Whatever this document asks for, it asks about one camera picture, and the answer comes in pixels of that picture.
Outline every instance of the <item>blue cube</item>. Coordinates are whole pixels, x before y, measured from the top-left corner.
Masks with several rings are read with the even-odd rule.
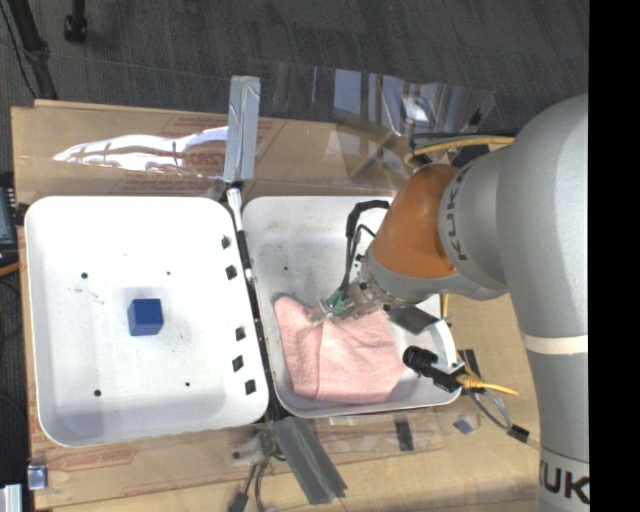
[[[134,299],[127,315],[131,336],[152,336],[164,325],[160,299]]]

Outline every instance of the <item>pink towel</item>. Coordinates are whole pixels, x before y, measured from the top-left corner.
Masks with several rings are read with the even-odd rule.
[[[405,366],[382,311],[313,325],[311,310],[290,297],[274,307],[296,394],[351,405],[387,400]]]

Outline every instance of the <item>black cable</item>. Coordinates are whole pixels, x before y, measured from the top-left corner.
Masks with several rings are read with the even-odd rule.
[[[16,327],[13,331],[11,331],[9,334],[6,334],[4,336],[5,341],[10,340],[17,334],[20,334],[20,332],[22,332],[22,322],[18,322],[18,327]]]
[[[262,500],[260,499],[260,483],[262,481],[262,477],[264,476],[264,472],[269,465],[269,461],[271,460],[271,455],[267,455],[265,459],[260,464],[260,470],[258,471],[258,475],[256,476],[256,484],[254,488],[254,494],[256,498],[256,506],[258,507],[258,512],[264,512],[264,507],[262,506]]]
[[[342,300],[347,297],[347,293],[349,291],[349,276],[351,275],[351,266],[353,265],[353,258],[355,257],[354,247],[358,245],[360,231],[363,229],[358,225],[358,219],[360,218],[360,214],[362,212],[370,210],[372,208],[388,209],[389,202],[383,201],[381,199],[372,199],[371,201],[356,203],[356,205],[353,207],[353,210],[351,210],[347,217],[347,225],[345,228],[345,236],[347,237],[345,270],[342,282],[340,283],[340,286],[338,286],[338,291],[340,291],[340,299]]]
[[[251,481],[253,480],[253,475],[256,472],[256,465],[254,464],[253,466],[251,466],[251,473],[249,473],[249,479],[247,480],[247,485],[244,488],[244,493],[248,494],[249,493],[249,489],[251,488]]]
[[[433,132],[433,133],[414,133],[411,139],[409,139],[409,147],[411,149],[416,148],[416,140],[430,140],[430,139],[447,139],[453,137],[515,137],[518,134],[518,130],[496,130],[491,132]]]
[[[4,10],[4,6],[2,5],[2,1],[0,0],[0,11],[2,11],[2,17],[4,18],[4,22],[7,24],[7,29],[9,30],[9,36],[11,37],[11,42],[13,43],[13,49],[16,52],[16,58],[18,59],[18,64],[20,66],[20,74],[22,74],[22,78],[24,79],[24,83],[27,85],[29,92],[34,98],[37,98],[33,87],[29,83],[29,79],[27,78],[27,74],[24,71],[24,67],[22,65],[22,59],[20,58],[20,48],[18,47],[18,42],[16,41],[16,36],[13,34],[13,29],[11,28],[11,23],[9,22],[9,18],[7,16],[6,11]]]
[[[356,251],[358,249],[358,244],[360,243],[360,233],[362,231],[366,231],[367,233],[369,233],[372,238],[376,237],[376,234],[367,226],[365,226],[364,224],[358,224],[353,237],[347,238],[347,269],[345,271],[344,278],[342,279],[342,284],[340,285],[340,289],[342,290],[340,298],[343,300],[347,297],[347,293],[349,292],[349,282],[351,281],[351,267],[353,266],[353,260],[356,257]]]
[[[478,408],[498,427],[506,431],[509,431],[511,429],[511,427],[513,426],[513,423],[511,422],[511,418],[509,417],[507,410],[504,408],[504,406],[500,403],[500,401],[495,396],[489,393],[486,389],[482,389],[480,391],[473,391],[471,389],[466,389],[465,393],[469,395],[469,397],[474,401],[474,403],[478,406]],[[482,394],[486,396],[489,400],[493,402],[493,404],[496,406],[498,411],[500,411],[500,414],[502,414],[502,417],[504,418],[506,424],[501,423],[500,420],[498,420],[493,414],[489,412],[489,410],[484,406],[484,404],[476,396],[478,394]]]

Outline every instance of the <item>metal bracket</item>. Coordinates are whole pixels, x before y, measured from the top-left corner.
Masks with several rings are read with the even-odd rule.
[[[276,443],[311,505],[345,496],[347,485],[306,420],[288,417],[272,427]]]
[[[224,157],[224,181],[237,183],[253,178],[258,140],[260,79],[253,76],[231,78],[229,128]]]
[[[44,489],[48,484],[48,469],[44,464],[30,464],[27,470],[29,490]]]
[[[22,512],[20,484],[11,484],[0,489],[0,512]]]
[[[231,450],[232,466],[251,466],[264,459],[265,451],[261,433],[258,432],[244,443],[236,443],[229,446]]]

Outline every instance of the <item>yellow cable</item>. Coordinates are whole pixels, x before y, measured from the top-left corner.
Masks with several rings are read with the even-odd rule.
[[[480,377],[478,377],[469,367],[467,367],[467,371],[469,374],[462,374],[456,378],[458,384],[460,384],[465,389],[493,389],[494,391],[500,391],[501,393],[506,393],[507,395],[519,396],[516,390],[500,386],[499,384],[490,384],[489,382],[483,381]]]
[[[434,153],[437,151],[457,149],[465,146],[489,146],[492,144],[499,145],[499,146],[508,146],[514,140],[515,140],[515,137],[491,135],[491,136],[465,137],[463,139],[455,139],[447,142],[435,142],[433,144],[427,144],[426,146],[421,146],[417,149],[413,149],[409,151],[404,157],[404,163],[415,167],[412,164],[412,161],[416,156],[425,155],[427,153]]]
[[[449,318],[449,294],[443,293],[440,297],[441,306],[440,306],[440,316],[443,320],[447,320]]]

